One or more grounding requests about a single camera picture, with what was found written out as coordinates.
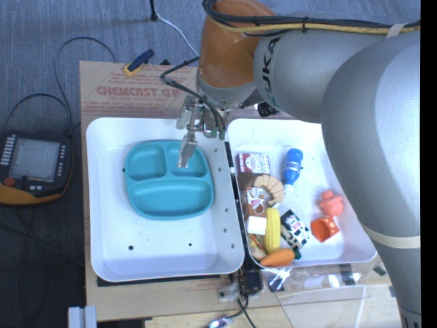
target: blue bottle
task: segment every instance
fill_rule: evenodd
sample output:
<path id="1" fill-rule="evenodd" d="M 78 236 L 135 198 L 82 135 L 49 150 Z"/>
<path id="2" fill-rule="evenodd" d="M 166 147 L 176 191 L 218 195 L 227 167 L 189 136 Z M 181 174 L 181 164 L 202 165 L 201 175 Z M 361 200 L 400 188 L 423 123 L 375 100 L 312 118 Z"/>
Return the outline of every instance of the blue bottle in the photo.
<path id="1" fill-rule="evenodd" d="M 284 191 L 293 191 L 293 184 L 300 176 L 302 167 L 303 153 L 297 148 L 292 148 L 287 152 L 284 167 Z"/>

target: white tray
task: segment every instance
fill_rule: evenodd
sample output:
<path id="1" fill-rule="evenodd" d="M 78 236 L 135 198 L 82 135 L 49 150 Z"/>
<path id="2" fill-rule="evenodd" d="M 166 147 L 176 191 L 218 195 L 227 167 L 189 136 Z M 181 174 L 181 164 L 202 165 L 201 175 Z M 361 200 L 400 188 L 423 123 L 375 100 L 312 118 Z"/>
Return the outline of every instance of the white tray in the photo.
<path id="1" fill-rule="evenodd" d="M 282 215 L 292 209 L 309 229 L 311 221 L 324 216 L 318 206 L 322 192 L 331 189 L 343 196 L 344 210 L 334 217 L 340 232 L 323 243 L 311 235 L 309 242 L 300 249 L 302 257 L 293 261 L 292 267 L 367 262 L 376 256 L 376 249 L 362 229 L 328 160 L 319 124 L 298 120 L 237 119 L 229 124 L 227 140 L 235 167 L 238 153 L 268 154 L 271 175 L 279 180 L 282 180 L 287 151 L 290 148 L 302 150 L 300 177 L 294 183 L 293 195 L 284 199 L 279 212 Z"/>
<path id="2" fill-rule="evenodd" d="M 87 128 L 91 263 L 110 282 L 231 273 L 244 247 L 225 145 L 197 135 L 214 182 L 204 214 L 152 220 L 134 211 L 123 173 L 129 150 L 142 141 L 182 139 L 175 120 L 100 118 Z"/>

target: toy donut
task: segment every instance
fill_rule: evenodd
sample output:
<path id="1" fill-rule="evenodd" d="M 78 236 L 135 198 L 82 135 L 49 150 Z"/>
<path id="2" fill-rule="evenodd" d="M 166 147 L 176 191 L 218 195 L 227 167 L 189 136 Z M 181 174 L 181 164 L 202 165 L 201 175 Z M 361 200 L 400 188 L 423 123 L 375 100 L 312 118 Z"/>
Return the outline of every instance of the toy donut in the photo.
<path id="1" fill-rule="evenodd" d="M 268 205 L 273 206 L 276 203 L 282 203 L 284 199 L 284 185 L 274 176 L 268 174 L 259 175 L 253 185 L 255 187 L 263 187 L 269 192 L 272 199 L 267 202 Z"/>

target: pink toy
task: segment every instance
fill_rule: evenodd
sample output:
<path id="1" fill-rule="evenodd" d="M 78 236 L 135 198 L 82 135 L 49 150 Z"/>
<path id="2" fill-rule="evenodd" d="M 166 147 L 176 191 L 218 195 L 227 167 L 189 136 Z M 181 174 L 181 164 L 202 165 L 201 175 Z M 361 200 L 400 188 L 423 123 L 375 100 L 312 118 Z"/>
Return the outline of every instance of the pink toy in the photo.
<path id="1" fill-rule="evenodd" d="M 327 190 L 322 193 L 322 201 L 319 207 L 326 215 L 338 216 L 343 212 L 343 197 L 335 195 L 331 190 Z"/>

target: yellow corn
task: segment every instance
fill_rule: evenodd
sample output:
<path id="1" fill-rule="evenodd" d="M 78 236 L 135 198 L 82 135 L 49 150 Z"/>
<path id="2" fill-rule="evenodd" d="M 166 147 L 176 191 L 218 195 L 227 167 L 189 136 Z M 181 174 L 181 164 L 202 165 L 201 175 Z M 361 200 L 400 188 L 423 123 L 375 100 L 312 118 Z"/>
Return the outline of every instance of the yellow corn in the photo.
<path id="1" fill-rule="evenodd" d="M 266 209 L 267 225 L 264 236 L 264 248 L 267 254 L 279 249 L 281 244 L 281 216 L 276 208 Z"/>

